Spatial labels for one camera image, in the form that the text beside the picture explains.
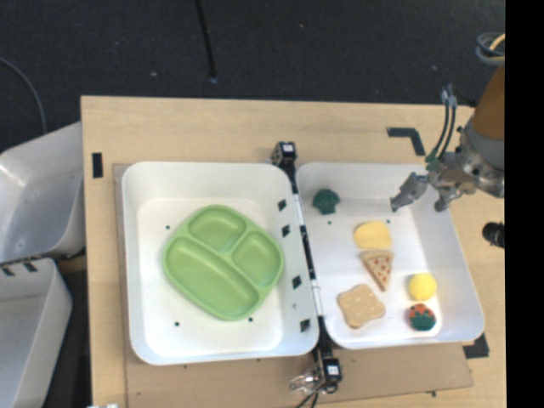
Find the yellow ball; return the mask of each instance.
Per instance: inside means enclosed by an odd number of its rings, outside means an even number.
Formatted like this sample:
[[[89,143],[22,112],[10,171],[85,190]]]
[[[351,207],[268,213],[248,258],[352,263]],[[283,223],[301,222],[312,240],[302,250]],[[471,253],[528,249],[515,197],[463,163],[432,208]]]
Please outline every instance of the yellow ball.
[[[417,274],[411,277],[408,290],[416,301],[427,301],[436,293],[436,287],[431,274]]]

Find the wooden table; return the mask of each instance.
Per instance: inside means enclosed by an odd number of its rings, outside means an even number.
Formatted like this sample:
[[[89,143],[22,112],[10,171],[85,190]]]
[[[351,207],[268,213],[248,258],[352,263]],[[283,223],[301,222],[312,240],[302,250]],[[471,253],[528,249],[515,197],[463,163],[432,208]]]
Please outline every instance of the wooden table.
[[[459,123],[471,114],[460,107]],[[296,406],[302,398],[289,394],[288,380],[312,363],[304,355],[157,367],[136,357],[123,325],[115,165],[265,162],[278,141],[295,142],[299,165],[423,163],[411,139],[390,137],[388,128],[415,129],[430,150],[443,118],[438,105],[83,97],[93,403],[129,408]],[[345,378],[335,394],[320,397],[320,404],[506,406],[505,256],[482,237],[487,222],[504,221],[503,202],[477,192],[454,201],[450,209],[484,310],[490,356],[466,360],[460,343],[336,349]]]

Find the white container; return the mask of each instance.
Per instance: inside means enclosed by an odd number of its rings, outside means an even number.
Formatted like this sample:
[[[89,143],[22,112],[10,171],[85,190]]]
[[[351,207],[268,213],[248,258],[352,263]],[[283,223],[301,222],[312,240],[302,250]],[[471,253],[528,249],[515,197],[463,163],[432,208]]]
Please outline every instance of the white container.
[[[0,155],[0,262],[84,247],[82,177],[80,122]]]
[[[309,163],[297,172],[309,243],[313,256],[326,329],[346,349],[406,346],[474,340],[484,330],[484,315],[449,211],[436,212],[438,192],[429,186],[415,203],[393,212],[389,198],[419,165]],[[330,189],[340,197],[336,212],[322,215],[312,207],[318,190]],[[386,222],[393,238],[391,281],[381,292],[361,262],[353,239],[355,228],[366,221]],[[436,314],[430,331],[416,331],[408,309],[417,303],[408,292],[412,275],[430,272],[438,291],[425,304]],[[337,296],[366,283],[385,304],[384,317],[360,329],[346,325]]]
[[[285,207],[280,210],[279,203]],[[195,211],[231,207],[281,246],[278,284],[247,320],[223,321],[196,307],[162,270],[172,232]],[[188,364],[308,353],[319,329],[298,207],[288,177],[268,164],[142,162],[122,177],[129,335],[153,365]],[[289,233],[282,230],[288,226]],[[293,279],[301,283],[293,286]],[[301,331],[301,322],[309,328]]]
[[[53,260],[0,269],[0,408],[43,406],[72,300]]]

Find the green divided plate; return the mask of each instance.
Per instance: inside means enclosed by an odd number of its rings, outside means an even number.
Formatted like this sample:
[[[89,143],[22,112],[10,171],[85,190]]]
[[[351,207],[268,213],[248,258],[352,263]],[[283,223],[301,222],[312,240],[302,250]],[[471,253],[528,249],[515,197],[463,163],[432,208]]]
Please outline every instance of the green divided plate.
[[[162,266],[193,303],[223,320],[240,320],[263,303],[284,267],[278,243],[226,206],[190,216],[168,240]]]

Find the black floor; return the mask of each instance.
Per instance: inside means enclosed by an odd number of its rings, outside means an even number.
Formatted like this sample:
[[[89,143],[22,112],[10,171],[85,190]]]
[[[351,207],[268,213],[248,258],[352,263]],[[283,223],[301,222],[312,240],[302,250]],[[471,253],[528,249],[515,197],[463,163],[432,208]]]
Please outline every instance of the black floor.
[[[48,130],[82,94],[439,103],[477,99],[492,68],[476,37],[506,0],[0,0],[0,58],[28,77]],[[30,89],[0,64],[0,150],[42,131]]]

